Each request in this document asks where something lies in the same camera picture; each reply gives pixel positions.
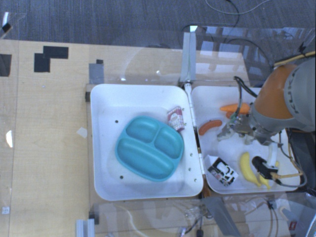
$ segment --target white tray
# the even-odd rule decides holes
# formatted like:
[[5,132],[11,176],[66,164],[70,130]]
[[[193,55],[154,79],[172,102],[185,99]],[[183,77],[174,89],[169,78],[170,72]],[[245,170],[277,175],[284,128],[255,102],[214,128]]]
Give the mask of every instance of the white tray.
[[[258,93],[259,88],[252,88],[253,91]],[[192,99],[194,103],[195,115],[197,126],[201,127],[204,123],[212,119],[221,119],[223,125],[221,127],[212,128],[208,130],[203,136],[199,136],[200,147],[205,157],[207,154],[218,156],[228,165],[230,165],[239,174],[236,181],[230,186],[225,187],[220,183],[212,174],[206,171],[207,182],[209,186],[217,193],[220,194],[237,194],[237,193],[262,193],[262,192],[279,192],[279,191],[292,191],[295,188],[283,187],[270,181],[271,189],[268,190],[266,186],[262,185],[257,187],[255,184],[246,181],[240,171],[239,158],[248,151],[250,160],[255,156],[260,156],[267,159],[269,147],[260,145],[254,141],[251,145],[245,145],[242,138],[238,134],[233,137],[217,141],[217,134],[222,127],[226,124],[228,119],[225,117],[225,112],[220,111],[220,107],[228,104],[237,103],[239,92],[237,87],[220,87],[220,86],[198,86],[192,91]],[[242,99],[245,103],[251,103],[255,99],[243,90]],[[278,135],[272,138],[278,142]],[[287,135],[283,131],[281,134],[282,142],[284,143],[283,149],[288,154],[287,150]],[[278,174],[292,174],[297,173],[292,163],[286,158],[281,151],[278,152],[276,160],[279,162]],[[255,168],[251,164],[251,168],[256,173]],[[292,177],[282,179],[282,182],[289,185],[299,185],[300,178]]]
[[[128,122],[146,115],[167,123],[167,112],[183,110],[184,153],[174,174],[154,182],[123,167],[115,145]],[[190,197],[203,187],[194,129],[186,93],[175,86],[100,84],[91,92],[94,186],[105,200]]]

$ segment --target yellow banana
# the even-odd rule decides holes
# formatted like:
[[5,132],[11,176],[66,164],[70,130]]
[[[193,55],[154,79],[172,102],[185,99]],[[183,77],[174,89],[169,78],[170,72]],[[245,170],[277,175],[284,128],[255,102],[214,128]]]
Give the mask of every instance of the yellow banana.
[[261,183],[258,182],[257,177],[252,172],[252,169],[250,167],[250,155],[249,155],[249,152],[246,152],[246,153],[242,154],[242,156],[240,157],[239,165],[240,165],[240,169],[241,169],[241,172],[242,172],[244,178],[248,182],[254,183],[258,187],[260,187]]
[[262,175],[259,175],[259,181],[263,185],[267,186],[268,190],[271,189],[271,186],[269,185],[269,180],[264,178]]

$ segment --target robotic arm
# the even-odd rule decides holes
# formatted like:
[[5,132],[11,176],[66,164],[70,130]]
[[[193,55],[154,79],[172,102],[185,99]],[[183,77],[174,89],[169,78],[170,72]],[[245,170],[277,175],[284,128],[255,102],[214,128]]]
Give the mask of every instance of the robotic arm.
[[218,140],[235,132],[269,145],[271,137],[284,128],[315,131],[315,58],[299,66],[276,68],[268,77],[248,115],[237,115],[224,126]]

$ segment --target gray carpet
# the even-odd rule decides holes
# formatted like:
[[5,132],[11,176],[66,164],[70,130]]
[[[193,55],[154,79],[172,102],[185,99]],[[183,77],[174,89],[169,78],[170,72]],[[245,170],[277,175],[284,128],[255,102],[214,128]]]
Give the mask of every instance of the gray carpet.
[[[263,0],[232,0],[239,11]],[[213,6],[235,12],[224,0]],[[188,24],[233,26],[237,16],[218,13],[204,0],[0,0],[5,11],[26,13],[7,38],[91,44],[182,47]],[[273,0],[241,15],[237,27],[315,27],[316,0]]]

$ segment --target blue plate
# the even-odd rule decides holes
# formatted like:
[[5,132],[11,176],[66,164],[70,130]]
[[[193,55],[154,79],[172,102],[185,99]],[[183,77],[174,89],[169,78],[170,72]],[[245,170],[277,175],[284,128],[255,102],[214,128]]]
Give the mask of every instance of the blue plate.
[[161,182],[172,176],[183,150],[183,138],[175,129],[154,118],[138,116],[119,136],[115,155],[134,173]]

